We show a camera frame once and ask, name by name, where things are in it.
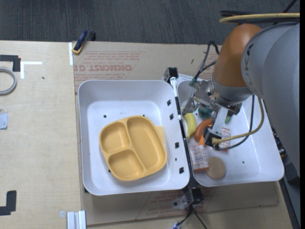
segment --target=yellow plate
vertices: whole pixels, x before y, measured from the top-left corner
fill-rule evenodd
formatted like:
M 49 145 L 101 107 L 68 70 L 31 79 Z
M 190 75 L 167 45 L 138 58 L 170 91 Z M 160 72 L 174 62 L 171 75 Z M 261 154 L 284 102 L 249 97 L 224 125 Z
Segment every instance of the yellow plate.
M 166 164 L 163 129 L 147 117 L 136 115 L 112 122 L 99 138 L 107 166 L 120 180 L 146 177 Z

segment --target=yellow cable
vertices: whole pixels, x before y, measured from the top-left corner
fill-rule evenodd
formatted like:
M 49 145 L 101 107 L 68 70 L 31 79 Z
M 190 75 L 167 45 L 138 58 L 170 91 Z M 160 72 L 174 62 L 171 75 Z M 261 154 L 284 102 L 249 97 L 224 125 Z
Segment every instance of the yellow cable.
M 248 20 L 248 19 L 276 19 L 276 18 L 299 18 L 300 13 L 263 13 L 263 14 L 246 14 L 236 15 L 222 18 L 220 23 L 237 23 L 235 20 Z
M 257 132 L 262 127 L 263 122 L 264 122 L 264 109 L 263 109 L 262 100 L 260 98 L 258 98 L 258 102 L 259 102 L 259 107 L 261 109 L 262 118 L 261 118 L 260 124 L 258 125 L 258 127 L 255 130 L 253 130 L 251 132 L 244 133 L 244 134 L 240 134 L 240 135 L 235 135 L 235 136 L 232 136 L 232 137 L 224 138 L 224 139 L 218 139 L 218 138 L 212 137 L 212 144 L 215 146 L 215 145 L 218 145 L 218 144 L 220 144 L 222 142 L 230 141 L 230 140 L 237 139 L 237 138 L 244 137 L 244 136 L 248 136 L 248 135 L 252 135 L 255 132 Z

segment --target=yellow banana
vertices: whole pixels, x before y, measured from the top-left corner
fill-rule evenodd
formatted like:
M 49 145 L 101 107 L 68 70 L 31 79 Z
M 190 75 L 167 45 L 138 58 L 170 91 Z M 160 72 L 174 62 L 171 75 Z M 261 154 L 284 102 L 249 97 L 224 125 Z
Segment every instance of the yellow banana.
M 193 113 L 187 113 L 184 115 L 187 122 L 187 135 L 186 138 L 189 139 L 193 135 L 197 128 L 196 119 Z

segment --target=table top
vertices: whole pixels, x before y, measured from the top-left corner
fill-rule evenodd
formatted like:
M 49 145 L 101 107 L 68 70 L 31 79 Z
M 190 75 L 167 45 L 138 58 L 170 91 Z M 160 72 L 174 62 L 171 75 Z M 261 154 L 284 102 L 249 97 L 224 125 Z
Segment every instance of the table top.
M 150 50 L 150 47 L 137 43 L 105 42 L 103 45 L 109 51 L 129 45 L 139 51 L 145 48 L 147 55 Z M 8 127 L 0 130 L 0 207 L 5 206 L 8 191 L 17 191 L 16 211 L 0 216 L 1 228 L 66 228 L 65 212 L 82 210 L 70 46 L 68 42 L 0 41 L 1 55 L 18 55 L 22 62 L 26 62 L 22 71 L 15 73 L 16 89 L 0 96 L 0 113 L 8 113 Z M 192 58 L 192 53 L 202 54 L 205 49 L 204 45 L 151 46 L 152 50 L 158 48 L 175 52 L 175 60 L 182 62 L 186 60 L 186 55 Z M 170 57 L 171 53 L 168 53 L 167 58 L 164 56 L 152 64 L 158 67 L 165 62 L 166 67 L 170 67 Z M 189 69 L 181 66 L 181 72 L 194 72 L 198 62 Z M 10 68 L 11 65 L 0 62 L 0 67 Z M 130 78 L 148 78 L 146 71 L 139 67 L 137 69 Z M 9 77 L 0 73 L 0 90 L 10 81 Z M 274 205 L 206 212 L 199 216 L 208 229 L 292 228 L 279 183 L 273 182 L 273 185 L 272 192 L 277 197 Z M 183 218 L 184 215 L 91 227 L 171 228 L 175 221 Z M 183 228 L 197 229 L 203 226 L 195 215 L 191 215 L 183 223 Z

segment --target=gray ring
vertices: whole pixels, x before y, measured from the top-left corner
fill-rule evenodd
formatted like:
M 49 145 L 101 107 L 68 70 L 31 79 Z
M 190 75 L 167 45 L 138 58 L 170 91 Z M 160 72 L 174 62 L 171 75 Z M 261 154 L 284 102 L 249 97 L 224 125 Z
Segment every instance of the gray ring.
M 5 72 L 5 73 L 8 73 L 12 76 L 12 78 L 14 79 L 14 82 L 13 82 L 13 85 L 7 89 L 7 90 L 4 90 L 4 91 L 0 91 L 0 95 L 7 95 L 7 94 L 10 94 L 16 87 L 17 85 L 17 78 L 16 78 L 16 75 L 14 74 L 13 71 L 10 71 L 6 68 L 0 68 L 0 72 Z

